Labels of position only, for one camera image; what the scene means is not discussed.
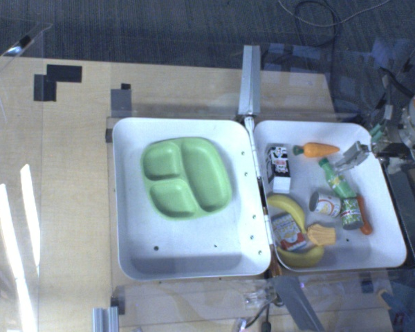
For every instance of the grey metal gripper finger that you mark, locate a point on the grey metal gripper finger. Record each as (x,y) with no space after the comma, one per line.
(346,164)
(359,149)

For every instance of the green bottle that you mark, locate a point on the green bottle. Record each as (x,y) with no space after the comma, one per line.
(337,180)

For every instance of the orange carrot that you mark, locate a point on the orange carrot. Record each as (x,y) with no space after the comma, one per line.
(318,149)

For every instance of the white and orange can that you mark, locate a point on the white and orange can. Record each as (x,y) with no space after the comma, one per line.
(326,204)

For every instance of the green can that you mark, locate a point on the green can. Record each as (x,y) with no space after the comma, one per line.
(351,214)

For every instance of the orange sausage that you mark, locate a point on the orange sausage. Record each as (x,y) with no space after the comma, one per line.
(366,225)

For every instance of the black and white cow carton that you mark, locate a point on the black and white cow carton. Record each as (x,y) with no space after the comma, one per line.
(279,166)

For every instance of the yellow banana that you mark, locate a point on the yellow banana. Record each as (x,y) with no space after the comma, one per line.
(302,258)
(290,206)

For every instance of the white plastic tray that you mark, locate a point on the white plastic tray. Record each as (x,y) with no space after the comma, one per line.
(193,247)
(377,240)

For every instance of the blue yellow red packet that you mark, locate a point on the blue yellow red packet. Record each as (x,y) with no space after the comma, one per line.
(287,230)

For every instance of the green divided plate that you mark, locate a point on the green divided plate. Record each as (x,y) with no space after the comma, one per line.
(200,171)

